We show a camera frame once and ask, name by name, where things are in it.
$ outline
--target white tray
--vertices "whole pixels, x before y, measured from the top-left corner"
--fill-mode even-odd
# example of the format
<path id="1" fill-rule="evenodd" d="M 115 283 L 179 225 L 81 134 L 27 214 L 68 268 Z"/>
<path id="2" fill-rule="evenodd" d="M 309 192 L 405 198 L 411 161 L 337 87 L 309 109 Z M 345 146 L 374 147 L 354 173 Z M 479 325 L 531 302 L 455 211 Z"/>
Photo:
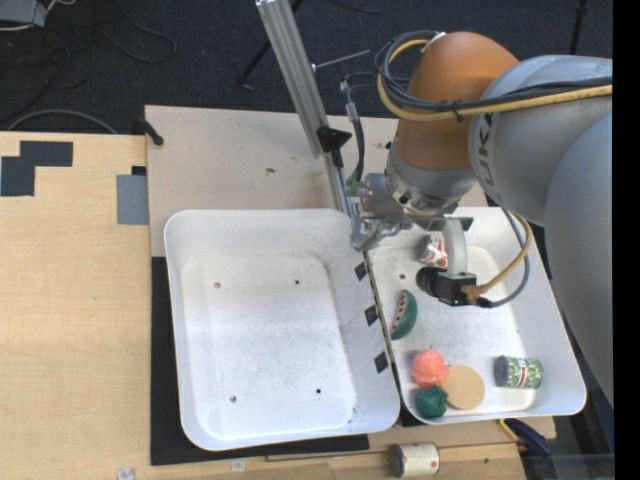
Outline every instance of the white tray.
<path id="1" fill-rule="evenodd" d="M 397 386 L 350 226 L 329 209 L 169 219 L 180 415 L 194 444 L 237 449 L 396 421 Z"/>
<path id="2" fill-rule="evenodd" d="M 467 270 L 478 284 L 491 280 L 520 251 L 517 237 L 500 208 L 458 208 L 454 216 L 473 217 L 465 233 Z M 523 292 L 493 309 L 450 307 L 419 290 L 415 274 L 424 231 L 414 227 L 386 238 L 370 252 L 373 277 L 386 322 L 392 322 L 400 292 L 409 290 L 418 303 L 418 319 L 404 338 L 391 341 L 404 405 L 431 424 L 506 417 L 571 415 L 586 401 L 586 389 L 535 242 L 529 250 L 531 270 Z M 485 296 L 501 300 L 522 279 L 522 264 Z M 475 409 L 447 408 L 440 418 L 420 417 L 414 401 L 419 385 L 411 377 L 415 355 L 423 349 L 440 352 L 448 364 L 462 363 L 483 378 L 484 401 Z M 497 387 L 493 364 L 500 355 L 539 359 L 544 368 L 538 389 Z"/>

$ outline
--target yellow cable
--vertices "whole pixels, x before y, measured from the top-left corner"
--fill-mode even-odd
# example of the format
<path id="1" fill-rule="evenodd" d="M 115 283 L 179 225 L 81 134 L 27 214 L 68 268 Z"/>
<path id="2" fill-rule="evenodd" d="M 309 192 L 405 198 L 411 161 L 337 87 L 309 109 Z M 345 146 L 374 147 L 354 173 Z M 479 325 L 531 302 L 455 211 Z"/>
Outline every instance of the yellow cable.
<path id="1" fill-rule="evenodd" d="M 514 217 L 522 225 L 526 233 L 524 244 L 522 246 L 522 249 L 520 250 L 520 253 L 513 259 L 511 263 L 509 263 L 509 265 L 502 272 L 500 272 L 488 283 L 478 285 L 478 286 L 472 286 L 472 285 L 462 286 L 460 290 L 463 293 L 465 293 L 470 300 L 475 300 L 483 293 L 487 293 L 491 288 L 493 288 L 496 284 L 498 284 L 505 277 L 507 277 L 511 272 L 513 272 L 513 270 L 516 268 L 518 263 L 520 263 L 529 252 L 529 246 L 531 245 L 531 239 L 533 236 L 533 231 L 531 230 L 531 226 L 525 219 L 523 219 L 519 215 L 514 215 Z"/>
<path id="2" fill-rule="evenodd" d="M 504 433 L 507 434 L 511 439 L 513 439 L 514 441 L 520 441 L 520 438 L 516 435 L 516 433 L 513 430 L 511 430 L 509 426 L 505 423 L 504 418 L 500 418 L 498 420 L 498 425 L 500 425 L 500 428 L 502 428 Z"/>
<path id="3" fill-rule="evenodd" d="M 404 44 L 401 44 L 397 50 L 391 54 L 389 57 L 389 62 L 391 63 L 399 53 L 406 50 L 411 46 L 415 46 L 418 44 L 425 44 L 428 40 L 426 39 L 413 39 L 411 41 L 407 41 Z M 489 112 L 509 112 L 513 110 L 521 110 L 524 108 L 532 108 L 532 107 L 540 107 L 543 105 L 554 105 L 557 103 L 564 103 L 567 101 L 575 101 L 586 98 L 597 98 L 602 96 L 608 96 L 613 94 L 613 84 L 603 85 L 600 87 L 588 87 L 585 89 L 576 89 L 574 91 L 568 91 L 561 94 L 552 94 L 546 96 L 539 96 L 537 98 L 530 98 L 519 101 L 510 101 L 505 103 L 495 103 L 493 105 L 484 105 L 482 107 L 477 108 L 467 108 L 460 109 L 456 112 L 452 110 L 444 111 L 444 112 L 433 112 L 430 110 L 423 109 L 413 109 L 407 110 L 398 107 L 394 104 L 386 91 L 384 90 L 384 86 L 382 85 L 382 75 L 378 74 L 378 94 L 380 95 L 380 99 L 385 107 L 387 107 L 391 112 L 393 112 L 398 117 L 409 119 L 411 121 L 439 121 L 443 119 L 454 119 L 458 116 L 473 116 L 477 114 L 486 114 Z"/>

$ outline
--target small can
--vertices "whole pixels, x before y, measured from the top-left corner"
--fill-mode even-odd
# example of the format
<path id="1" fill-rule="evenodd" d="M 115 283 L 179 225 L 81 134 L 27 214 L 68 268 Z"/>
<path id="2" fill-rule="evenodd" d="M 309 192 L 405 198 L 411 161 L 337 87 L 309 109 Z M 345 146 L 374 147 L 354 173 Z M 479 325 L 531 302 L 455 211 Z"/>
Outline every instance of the small can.
<path id="1" fill-rule="evenodd" d="M 440 469 L 440 453 L 435 443 L 394 444 L 389 451 L 396 478 L 435 475 Z"/>
<path id="2" fill-rule="evenodd" d="M 542 373 L 540 361 L 528 357 L 500 356 L 493 364 L 493 376 L 500 387 L 538 389 Z"/>

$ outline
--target dark floor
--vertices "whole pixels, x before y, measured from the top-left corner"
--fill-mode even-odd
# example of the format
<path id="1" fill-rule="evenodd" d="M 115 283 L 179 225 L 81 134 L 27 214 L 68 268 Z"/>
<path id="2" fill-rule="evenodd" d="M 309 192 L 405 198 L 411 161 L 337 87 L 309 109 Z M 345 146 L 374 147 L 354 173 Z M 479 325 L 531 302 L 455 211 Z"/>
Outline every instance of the dark floor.
<path id="1" fill-rule="evenodd" d="M 273 52 L 256 57 L 266 34 L 254 0 L 64 1 L 26 30 L 9 30 L 0 7 L 0 129 L 131 133 L 145 105 L 295 111 Z M 329 115 L 345 113 L 341 78 L 371 71 L 408 31 L 478 32 L 521 60 L 613 58 L 613 0 L 302 0 L 296 21 L 315 64 L 369 50 L 318 70 Z M 373 91 L 357 105 L 393 117 Z M 525 458 L 530 478 L 614 477 L 613 410 L 582 366 L 587 406 L 558 418 L 551 460 Z"/>

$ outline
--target aluminum rail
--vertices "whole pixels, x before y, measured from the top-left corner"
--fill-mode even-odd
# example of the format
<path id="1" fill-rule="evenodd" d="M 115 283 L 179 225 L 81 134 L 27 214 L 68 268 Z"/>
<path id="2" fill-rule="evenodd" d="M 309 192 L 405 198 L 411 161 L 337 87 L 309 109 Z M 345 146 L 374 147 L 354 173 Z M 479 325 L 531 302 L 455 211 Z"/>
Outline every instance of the aluminum rail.
<path id="1" fill-rule="evenodd" d="M 316 158 L 324 156 L 335 206 L 351 216 L 342 169 L 334 164 L 330 153 L 323 151 L 318 139 L 318 130 L 328 127 L 329 120 L 289 0 L 255 0 L 255 3 L 311 151 Z"/>

